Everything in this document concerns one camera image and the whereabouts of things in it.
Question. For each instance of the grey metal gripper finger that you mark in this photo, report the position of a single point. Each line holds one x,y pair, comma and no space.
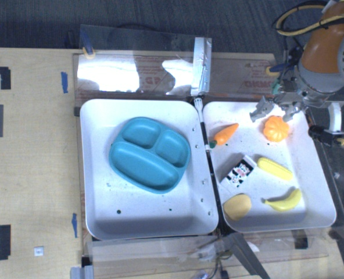
260,111
290,112

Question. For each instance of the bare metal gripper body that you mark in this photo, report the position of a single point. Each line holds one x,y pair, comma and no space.
294,97

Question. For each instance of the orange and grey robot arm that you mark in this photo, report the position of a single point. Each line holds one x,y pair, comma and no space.
320,54

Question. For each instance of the orange pumpkin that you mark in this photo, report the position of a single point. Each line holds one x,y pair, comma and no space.
276,129

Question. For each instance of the orange carrot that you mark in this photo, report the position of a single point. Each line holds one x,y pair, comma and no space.
225,135

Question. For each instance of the yellow corn cob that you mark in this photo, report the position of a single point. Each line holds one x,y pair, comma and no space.
275,168

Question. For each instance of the white plastic tray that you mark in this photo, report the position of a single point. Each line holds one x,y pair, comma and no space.
108,214
247,173

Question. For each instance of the cow print milk carton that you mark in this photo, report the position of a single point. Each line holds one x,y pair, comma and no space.
238,173

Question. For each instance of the yellow banana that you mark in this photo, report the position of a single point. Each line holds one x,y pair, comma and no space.
285,203

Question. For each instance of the yellow potato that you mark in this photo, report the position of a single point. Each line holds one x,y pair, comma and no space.
237,207

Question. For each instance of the blue divided plate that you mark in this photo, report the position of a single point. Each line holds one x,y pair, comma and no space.
148,155

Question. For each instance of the black cylinder on white bracket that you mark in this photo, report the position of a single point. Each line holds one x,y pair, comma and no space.
329,126

